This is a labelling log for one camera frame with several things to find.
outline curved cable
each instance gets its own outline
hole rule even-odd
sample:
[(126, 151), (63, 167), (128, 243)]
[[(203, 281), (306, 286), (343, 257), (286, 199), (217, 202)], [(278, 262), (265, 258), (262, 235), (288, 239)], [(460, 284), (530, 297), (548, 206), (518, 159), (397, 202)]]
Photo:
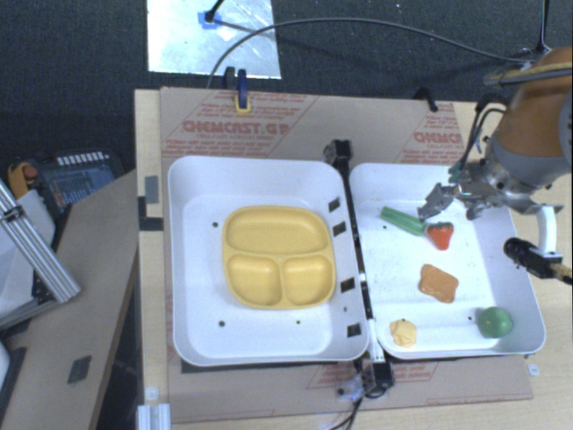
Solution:
[(466, 51), (470, 51), (470, 52), (475, 53), (475, 54), (480, 55), (480, 56), (486, 56), (486, 57), (490, 57), (492, 59), (497, 59), (497, 60), (501, 60), (504, 62), (511, 62), (511, 63), (523, 64), (525, 62), (524, 59), (516, 59), (513, 57), (498, 56), (498, 55), (495, 55), (493, 53), (488, 53), (487, 51), (482, 51), (481, 49), (477, 49), (475, 47), (470, 47), (468, 45), (464, 45), (463, 43), (459, 43), (458, 41), (455, 41), (453, 39), (447, 39), (446, 37), (442, 37), (441, 35), (436, 35), (436, 34), (431, 33), (429, 31), (417, 29), (416, 27), (410, 27), (410, 26), (400, 24), (397, 22), (382, 21), (382, 20), (378, 20), (378, 19), (349, 18), (349, 17), (298, 19), (298, 20), (293, 20), (293, 21), (285, 21), (285, 22), (278, 22), (276, 24), (270, 24), (268, 26), (254, 30), (251, 33), (249, 33), (248, 35), (245, 35), (243, 38), (236, 41), (236, 43), (234, 45), (229, 47), (221, 55), (221, 57), (218, 59), (217, 63), (213, 67), (213, 70), (211, 70), (211, 73), (209, 75), (209, 79), (207, 81), (207, 89), (210, 88), (211, 84), (213, 83), (213, 78), (215, 77), (215, 72), (220, 67), (220, 65), (223, 63), (223, 61), (227, 58), (228, 55), (230, 55), (233, 51), (235, 51), (235, 49), (240, 47), (245, 41), (248, 41), (249, 39), (256, 37), (257, 35), (261, 35), (264, 32), (267, 32), (267, 31), (273, 30), (273, 29), (277, 29), (279, 27), (288, 27), (291, 25), (302, 25), (302, 24), (314, 24), (314, 23), (321, 23), (321, 22), (359, 22), (359, 23), (365, 23), (365, 24), (381, 25), (384, 27), (391, 27), (394, 29), (405, 30), (405, 31), (417, 33), (418, 35), (424, 35), (425, 37), (437, 39), (443, 43), (447, 43), (447, 44), (452, 45), (454, 47), (459, 47), (461, 49), (465, 49)]

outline yellow clip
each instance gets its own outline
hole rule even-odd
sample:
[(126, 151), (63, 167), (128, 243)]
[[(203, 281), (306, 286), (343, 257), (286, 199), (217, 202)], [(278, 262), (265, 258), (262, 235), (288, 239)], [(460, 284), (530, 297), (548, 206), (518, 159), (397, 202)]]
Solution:
[(235, 110), (238, 115), (246, 115), (251, 112), (251, 99), (247, 98), (247, 108), (239, 107), (239, 96), (235, 96)]

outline red strawberry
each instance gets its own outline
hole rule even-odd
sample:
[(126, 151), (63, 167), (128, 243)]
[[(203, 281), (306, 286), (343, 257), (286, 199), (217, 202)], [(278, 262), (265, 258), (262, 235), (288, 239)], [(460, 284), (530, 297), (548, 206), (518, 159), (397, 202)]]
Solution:
[(439, 250), (448, 250), (449, 240), (454, 234), (454, 225), (449, 222), (429, 224), (424, 233)]

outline white tray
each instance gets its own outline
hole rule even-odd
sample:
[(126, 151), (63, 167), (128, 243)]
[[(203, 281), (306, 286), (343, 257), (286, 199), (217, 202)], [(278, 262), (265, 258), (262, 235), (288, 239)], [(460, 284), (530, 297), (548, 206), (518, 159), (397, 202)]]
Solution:
[[(363, 354), (368, 331), (354, 241), (342, 179), (321, 162), (190, 156), (169, 169), (168, 197), (173, 264), (174, 341), (197, 366), (344, 361)], [(340, 207), (330, 211), (338, 199)], [(337, 286), (332, 298), (300, 310), (253, 309), (227, 286), (222, 230), (241, 207), (280, 205), (309, 209), (329, 226)], [(340, 283), (355, 280), (342, 292)], [(348, 337), (349, 328), (360, 334)]]
[[(455, 201), (429, 222), (451, 221), (454, 235), (447, 251), (425, 237), (413, 236), (380, 218), (383, 206), (410, 215), (433, 186), (448, 182), (443, 166), (362, 164), (351, 174), (356, 219), (379, 341), (391, 355), (404, 359), (532, 353), (545, 340), (542, 316), (526, 271), (516, 269), (503, 244), (516, 235), (509, 210), (488, 209), (466, 219)], [(456, 299), (443, 304), (418, 289), (425, 263), (456, 276)], [(505, 337), (484, 338), (477, 327), (481, 310), (501, 306), (512, 316)], [(389, 325), (406, 318), (417, 327), (411, 348), (394, 343)]]

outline wooden table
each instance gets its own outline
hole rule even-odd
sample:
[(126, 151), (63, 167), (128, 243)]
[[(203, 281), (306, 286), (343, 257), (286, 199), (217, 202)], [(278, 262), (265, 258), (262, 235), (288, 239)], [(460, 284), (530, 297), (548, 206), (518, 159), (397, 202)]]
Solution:
[[(138, 194), (145, 194), (146, 178), (161, 173), (159, 92), (138, 90), (136, 105), (136, 142)], [(474, 116), (474, 104), (454, 104), (461, 133), (468, 135)], [(161, 196), (147, 205), (148, 217), (162, 217)], [(538, 202), (563, 203), (558, 216), (558, 249), (564, 263), (571, 265), (571, 176), (558, 180), (549, 191), (537, 193)], [(537, 243), (535, 217), (512, 214), (517, 235)], [(145, 403), (168, 402), (166, 353), (165, 273), (163, 236), (157, 231), (140, 233), (141, 322), (143, 343), (143, 384), (154, 386), (157, 397)], [(479, 403), (456, 406), (387, 409), (358, 413), (353, 428), (570, 428), (573, 422), (573, 346), (571, 343), (571, 288), (556, 280), (532, 278), (535, 294), (546, 325), (543, 349), (527, 359), (540, 374), (531, 377), (533, 400)], [(346, 414), (317, 414), (295, 417), (242, 419), (173, 425), (176, 430), (207, 429), (290, 429), (330, 428)]]

